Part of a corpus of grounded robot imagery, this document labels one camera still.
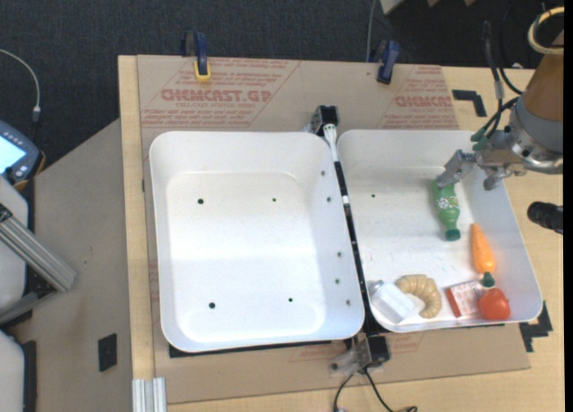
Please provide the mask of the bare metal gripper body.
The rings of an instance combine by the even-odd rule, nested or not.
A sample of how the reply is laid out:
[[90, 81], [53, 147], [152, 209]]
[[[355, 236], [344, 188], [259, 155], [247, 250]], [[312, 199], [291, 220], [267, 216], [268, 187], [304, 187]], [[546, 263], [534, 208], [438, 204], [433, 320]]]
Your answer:
[[488, 176], [522, 176], [527, 172], [562, 175], [562, 151], [541, 144], [525, 130], [506, 127], [475, 138], [475, 163]]

